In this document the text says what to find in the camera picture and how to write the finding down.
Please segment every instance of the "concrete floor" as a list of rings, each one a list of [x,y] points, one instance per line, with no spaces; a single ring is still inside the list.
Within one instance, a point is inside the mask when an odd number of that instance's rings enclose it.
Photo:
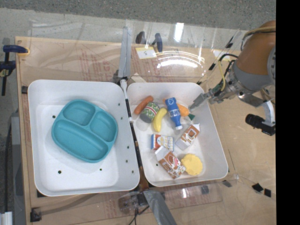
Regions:
[[[158,23],[185,23],[227,30],[251,30],[276,19],[276,0],[0,0],[1,45],[15,36],[28,36],[29,21],[65,20],[122,27],[126,19]],[[0,51],[0,61],[4,53]],[[16,74],[7,78],[0,97],[0,213],[4,212],[4,155],[10,116],[18,108]],[[9,205],[14,210],[12,152],[9,147]]]

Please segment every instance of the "chocolate milk carton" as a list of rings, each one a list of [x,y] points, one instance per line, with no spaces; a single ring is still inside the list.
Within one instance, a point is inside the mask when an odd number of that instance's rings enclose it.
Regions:
[[[200,124],[190,125],[175,144],[181,149],[187,149],[200,133]]]
[[[167,148],[160,146],[156,151],[155,155],[158,162],[168,172],[171,178],[175,179],[186,170],[185,166],[179,161],[174,154]]]

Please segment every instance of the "blue plate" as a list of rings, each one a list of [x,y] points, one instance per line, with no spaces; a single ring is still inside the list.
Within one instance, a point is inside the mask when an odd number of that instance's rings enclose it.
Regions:
[[[82,99],[66,104],[52,126],[54,142],[67,153],[89,163],[107,156],[117,134],[115,118]]]

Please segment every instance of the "sausage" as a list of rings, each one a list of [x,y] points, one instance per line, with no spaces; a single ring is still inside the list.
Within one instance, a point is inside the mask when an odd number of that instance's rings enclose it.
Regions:
[[[147,96],[134,110],[136,115],[139,115],[149,102],[153,102],[153,96]]]

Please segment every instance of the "yellow banana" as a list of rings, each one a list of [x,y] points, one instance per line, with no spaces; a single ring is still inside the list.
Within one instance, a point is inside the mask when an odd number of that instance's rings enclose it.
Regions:
[[[159,109],[159,111],[157,112],[157,114],[155,115],[155,117],[152,121],[155,131],[160,132],[161,120],[167,113],[168,113],[168,110],[165,107],[162,107]]]

